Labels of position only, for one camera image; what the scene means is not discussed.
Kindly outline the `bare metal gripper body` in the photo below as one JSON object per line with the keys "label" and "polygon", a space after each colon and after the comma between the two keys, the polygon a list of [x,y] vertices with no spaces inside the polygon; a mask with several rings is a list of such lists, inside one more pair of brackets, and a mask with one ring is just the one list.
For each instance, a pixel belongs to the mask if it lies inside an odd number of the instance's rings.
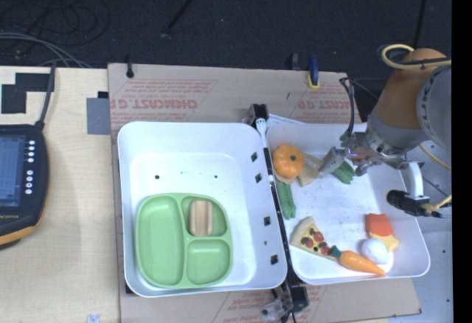
{"label": "bare metal gripper body", "polygon": [[367,132],[354,132],[347,143],[345,157],[355,166],[354,162],[360,160],[371,161],[373,166],[386,164],[393,169],[406,169],[407,160],[398,149],[389,147],[384,142],[379,142],[376,136]]}

